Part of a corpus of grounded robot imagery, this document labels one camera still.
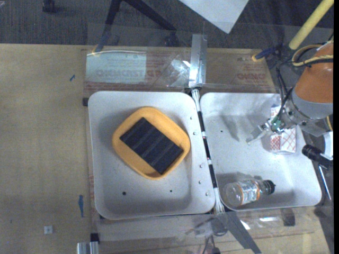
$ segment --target plastic bottle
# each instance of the plastic bottle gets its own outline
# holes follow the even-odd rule
[[[270,195],[274,190],[275,184],[271,180],[249,179],[225,185],[222,197],[229,206],[239,207]]]

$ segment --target bottle cap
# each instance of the bottle cap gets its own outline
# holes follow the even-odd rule
[[[267,189],[268,189],[268,195],[272,194],[275,190],[275,184],[271,180],[265,180]]]

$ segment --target dark floor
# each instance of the dark floor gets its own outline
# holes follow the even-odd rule
[[[55,0],[57,12],[52,14],[42,11],[43,0],[0,1],[5,2],[0,8],[0,43],[24,44],[96,44],[110,4],[110,0]],[[204,30],[209,37],[209,47],[265,49],[291,38],[322,0],[249,0],[229,34],[178,0],[144,1],[178,31],[190,34]],[[141,28],[159,29],[126,3],[121,4],[114,24],[138,33],[142,33]],[[317,24],[312,40],[326,41],[333,28],[332,7]],[[333,193],[333,170],[326,176]],[[324,206],[316,210],[334,253],[333,203],[325,199]]]

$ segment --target orange object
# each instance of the orange object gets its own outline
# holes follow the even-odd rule
[[[131,129],[142,117],[183,150],[163,174],[158,173],[151,165],[144,161],[143,158],[120,140],[120,137]],[[116,153],[127,165],[145,178],[153,180],[164,178],[173,171],[173,169],[185,158],[191,148],[190,138],[184,130],[168,116],[153,107],[140,108],[130,115],[115,130],[112,136],[112,145]]]
[[[333,55],[334,44],[322,46],[314,55]],[[296,84],[296,94],[313,103],[333,103],[333,62],[318,62],[306,67]]]

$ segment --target yellow tube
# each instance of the yellow tube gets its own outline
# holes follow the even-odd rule
[[[290,41],[289,48],[296,50],[317,23],[322,19],[325,13],[333,6],[334,0],[322,0],[318,7],[313,11],[312,15],[307,19],[300,28],[295,37]]]

